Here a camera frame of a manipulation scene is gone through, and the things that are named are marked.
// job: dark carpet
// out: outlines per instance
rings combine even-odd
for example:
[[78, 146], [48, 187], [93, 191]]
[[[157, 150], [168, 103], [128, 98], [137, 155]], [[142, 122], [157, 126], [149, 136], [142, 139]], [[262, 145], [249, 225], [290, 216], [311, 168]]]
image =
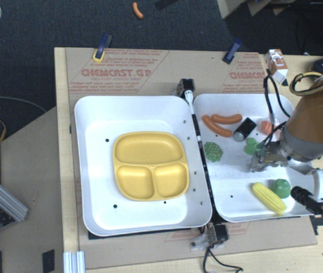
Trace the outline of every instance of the dark carpet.
[[[132, 13], [135, 1], [143, 20]], [[0, 0], [0, 96], [54, 107], [53, 49], [96, 48], [104, 32], [113, 35], [113, 48], [227, 51], [240, 38], [240, 51], [323, 55], [323, 0], [298, 0], [279, 15], [266, 8], [251, 16], [242, 4], [225, 20], [216, 0], [163, 1]], [[0, 99], [7, 136], [41, 114], [34, 105]]]

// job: blue clamp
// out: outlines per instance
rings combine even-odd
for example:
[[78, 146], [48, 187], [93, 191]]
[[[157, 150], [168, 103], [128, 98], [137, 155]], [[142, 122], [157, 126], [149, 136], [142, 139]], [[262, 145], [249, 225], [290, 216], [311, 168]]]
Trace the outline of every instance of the blue clamp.
[[240, 48], [241, 44], [242, 44], [242, 41], [240, 39], [235, 39], [234, 43], [230, 47], [227, 54], [225, 54], [222, 61], [224, 61], [225, 63], [230, 64], [232, 62], [233, 58], [234, 58], [235, 53]]
[[111, 41], [112, 41], [112, 35], [103, 34], [103, 37], [100, 42], [100, 46], [98, 47], [97, 50], [95, 50], [93, 54], [93, 60], [96, 63], [100, 63], [103, 60], [103, 58], [105, 57], [104, 49], [108, 48], [111, 45]]

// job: white tray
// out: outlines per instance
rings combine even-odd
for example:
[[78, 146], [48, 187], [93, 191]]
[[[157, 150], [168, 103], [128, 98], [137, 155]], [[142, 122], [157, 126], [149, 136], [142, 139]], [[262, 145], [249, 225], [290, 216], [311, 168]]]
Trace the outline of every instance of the white tray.
[[[291, 103], [283, 96], [280, 98], [285, 110], [292, 114]], [[286, 121], [287, 117], [281, 111], [274, 94], [270, 95], [270, 100], [279, 123]], [[207, 160], [216, 210], [222, 218], [230, 222], [240, 222], [281, 217], [268, 210], [254, 196], [251, 190], [251, 185], [254, 182], [259, 181], [271, 186], [275, 179], [281, 178], [288, 180], [292, 187], [298, 185], [309, 191], [314, 190], [312, 175], [302, 175], [289, 167], [269, 167], [263, 172], [250, 172], [251, 156], [244, 152], [246, 141], [237, 142], [232, 137], [216, 136], [201, 120], [204, 114], [211, 116], [217, 113], [229, 116], [241, 113], [243, 119], [240, 123], [224, 127], [235, 131], [246, 117], [249, 117], [257, 124], [257, 127], [248, 137], [253, 137], [256, 141], [261, 142], [266, 135], [260, 132], [259, 126], [263, 120], [268, 120], [269, 115], [263, 94], [202, 94], [195, 99], [194, 108], [203, 143], [214, 142], [223, 150], [219, 162], [212, 163]], [[291, 196], [283, 201], [287, 205], [283, 217], [311, 214]]]
[[[99, 236], [201, 227], [212, 206], [188, 104], [175, 96], [87, 96], [74, 110], [82, 208]], [[112, 149], [122, 134], [163, 131], [179, 138], [189, 167], [185, 194], [167, 201], [133, 201], [117, 187]]]

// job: yellow plate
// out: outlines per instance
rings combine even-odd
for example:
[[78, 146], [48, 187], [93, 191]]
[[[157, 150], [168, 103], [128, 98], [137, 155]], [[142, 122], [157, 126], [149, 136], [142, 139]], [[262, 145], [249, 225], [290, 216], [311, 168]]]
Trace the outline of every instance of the yellow plate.
[[189, 185], [183, 145], [169, 133], [121, 135], [113, 146], [113, 163], [118, 188], [132, 200], [175, 198]]

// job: plastic sausage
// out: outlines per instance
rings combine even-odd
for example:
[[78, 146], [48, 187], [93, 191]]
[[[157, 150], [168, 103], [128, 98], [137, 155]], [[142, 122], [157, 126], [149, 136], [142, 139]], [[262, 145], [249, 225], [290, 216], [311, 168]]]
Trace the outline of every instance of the plastic sausage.
[[221, 126], [218, 126], [208, 115], [203, 115], [202, 121], [214, 133], [225, 138], [229, 138], [230, 136], [232, 136], [232, 131], [228, 129], [224, 129]]
[[211, 119], [214, 122], [221, 123], [223, 125], [232, 125], [234, 123], [240, 122], [242, 120], [242, 115], [235, 114], [235, 115], [231, 115], [231, 116], [221, 116], [218, 114], [213, 114], [211, 116]]
[[132, 10], [139, 19], [143, 19], [144, 15], [138, 9], [138, 4], [136, 2], [132, 4]]

